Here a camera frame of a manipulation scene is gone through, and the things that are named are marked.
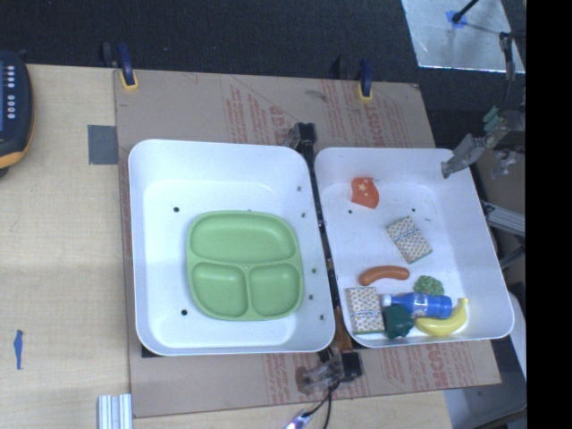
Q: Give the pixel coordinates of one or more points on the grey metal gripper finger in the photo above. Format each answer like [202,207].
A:
[506,162]
[462,153]

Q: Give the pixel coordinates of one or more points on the green broccoli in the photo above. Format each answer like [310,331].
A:
[429,285]

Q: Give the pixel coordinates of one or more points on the orange patterned white carton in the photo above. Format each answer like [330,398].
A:
[409,239]
[364,308]

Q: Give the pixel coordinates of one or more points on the green divided plate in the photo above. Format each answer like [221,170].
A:
[243,239]

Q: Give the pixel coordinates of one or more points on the dark green lumpy toy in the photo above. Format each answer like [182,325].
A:
[397,322]

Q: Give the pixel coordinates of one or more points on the yellow banana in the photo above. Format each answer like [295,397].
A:
[440,326]

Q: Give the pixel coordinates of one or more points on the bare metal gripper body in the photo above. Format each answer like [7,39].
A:
[511,133]

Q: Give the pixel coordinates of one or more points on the brown cardboard board red print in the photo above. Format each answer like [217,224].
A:
[187,105]

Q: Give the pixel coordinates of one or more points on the orange pizza slice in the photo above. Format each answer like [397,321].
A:
[365,195]

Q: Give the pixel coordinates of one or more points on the orange sausage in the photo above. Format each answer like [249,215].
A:
[384,275]

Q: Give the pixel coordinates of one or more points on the thin black rod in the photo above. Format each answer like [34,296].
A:
[321,221]

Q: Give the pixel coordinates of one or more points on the white plastic tray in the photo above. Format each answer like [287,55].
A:
[161,248]
[465,239]

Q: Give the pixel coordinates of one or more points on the blue bottle white cap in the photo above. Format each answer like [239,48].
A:
[429,304]

